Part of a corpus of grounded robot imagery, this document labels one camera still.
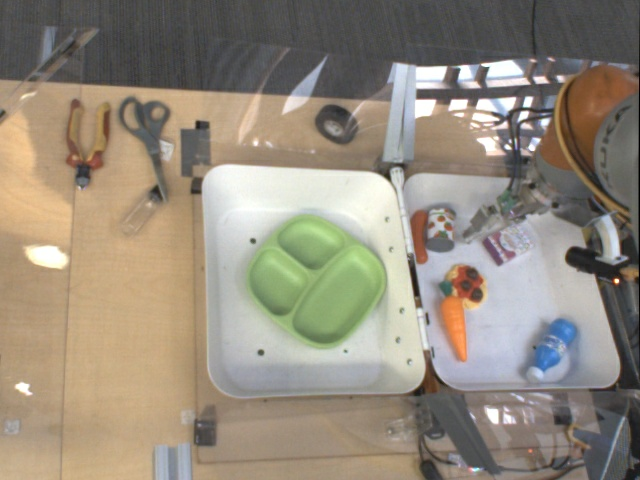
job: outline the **white tray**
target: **white tray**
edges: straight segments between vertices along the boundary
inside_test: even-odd
[[[223,165],[205,177],[202,198],[208,368],[220,391],[239,398],[400,394],[422,382],[425,363],[398,202],[386,179],[369,172]],[[378,306],[332,349],[291,336],[255,306],[246,288],[260,244],[301,213],[351,233],[387,273]]]
[[[418,174],[405,185],[408,211],[448,205],[457,212],[455,248],[429,252],[418,266],[420,293],[430,325],[429,343],[437,374],[460,390],[523,390],[604,388],[618,378],[620,362],[593,276],[577,272],[564,261],[567,249],[584,243],[580,228],[551,214],[529,217],[524,224],[534,248],[497,266],[480,241],[459,237],[479,205],[491,203],[505,189],[500,178]],[[488,297],[476,311],[466,311],[469,358],[458,361],[439,317],[442,294],[438,283],[457,263],[476,267],[487,279]],[[533,346],[555,318],[578,327],[578,338],[563,361],[548,370],[545,382],[530,385],[524,372]]]

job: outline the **toy pizza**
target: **toy pizza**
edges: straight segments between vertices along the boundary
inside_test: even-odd
[[[487,298],[487,282],[469,265],[454,265],[445,279],[451,283],[451,295],[460,297],[465,309],[476,309]]]

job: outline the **bottle label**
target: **bottle label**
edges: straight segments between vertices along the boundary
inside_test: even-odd
[[[540,341],[539,346],[549,347],[550,349],[555,350],[560,356],[563,356],[567,351],[567,344],[553,334],[545,335]]]

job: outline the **small can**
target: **small can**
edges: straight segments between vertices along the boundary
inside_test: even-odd
[[[430,251],[448,252],[453,249],[456,212],[451,208],[429,210],[426,229],[426,247]]]

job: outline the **green divided plate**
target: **green divided plate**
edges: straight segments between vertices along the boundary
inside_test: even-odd
[[[344,341],[386,287],[376,255],[338,226],[314,215],[287,221],[249,265],[249,293],[284,329],[318,348]]]

